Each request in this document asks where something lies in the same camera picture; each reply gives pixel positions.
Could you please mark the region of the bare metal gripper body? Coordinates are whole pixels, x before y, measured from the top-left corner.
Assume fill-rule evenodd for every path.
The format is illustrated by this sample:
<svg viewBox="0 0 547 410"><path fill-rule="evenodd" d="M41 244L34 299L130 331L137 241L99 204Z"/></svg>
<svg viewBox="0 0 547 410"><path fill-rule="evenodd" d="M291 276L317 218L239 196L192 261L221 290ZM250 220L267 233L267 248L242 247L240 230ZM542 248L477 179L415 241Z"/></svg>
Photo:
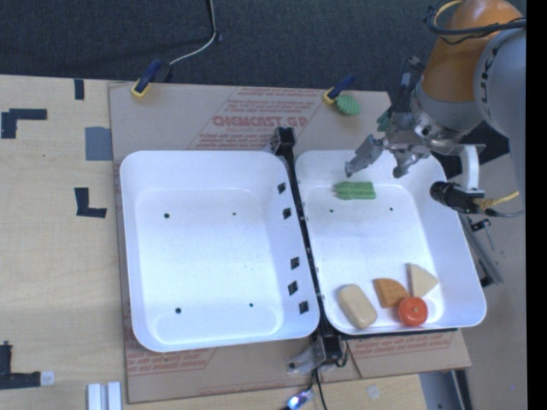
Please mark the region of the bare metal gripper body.
<svg viewBox="0 0 547 410"><path fill-rule="evenodd" d="M461 132L434 121L427 113L394 113L386 122L382 144L390 151L456 155Z"/></svg>

